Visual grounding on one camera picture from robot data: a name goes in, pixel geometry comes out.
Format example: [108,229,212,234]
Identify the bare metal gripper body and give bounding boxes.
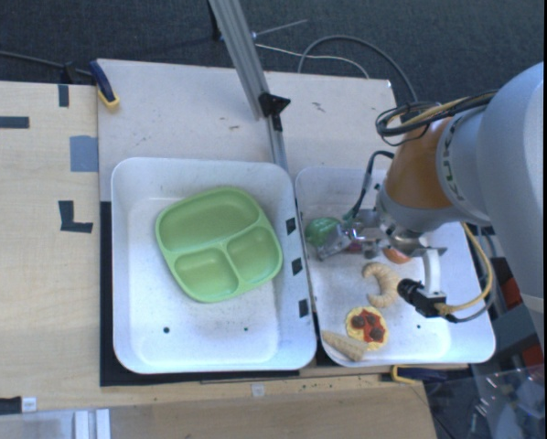
[346,208,428,259]

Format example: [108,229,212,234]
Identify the green toy pepper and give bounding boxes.
[305,216,341,248]

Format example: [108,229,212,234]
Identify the thin black rod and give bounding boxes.
[293,171,321,351]

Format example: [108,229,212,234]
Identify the orange toy fruit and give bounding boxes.
[382,247,413,265]

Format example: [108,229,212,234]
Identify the beige toy croissant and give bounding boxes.
[361,262,402,309]

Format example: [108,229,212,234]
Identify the yellow and red toy pizza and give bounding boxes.
[344,305,390,351]

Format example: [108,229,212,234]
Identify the white plastic tray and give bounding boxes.
[111,156,318,375]
[294,166,498,369]

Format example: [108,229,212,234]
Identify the green divided plate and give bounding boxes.
[154,186,284,305]

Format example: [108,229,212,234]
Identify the pale flat board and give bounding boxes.
[96,58,469,383]

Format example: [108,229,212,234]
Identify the black cylinder on white bracket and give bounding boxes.
[395,246,449,319]

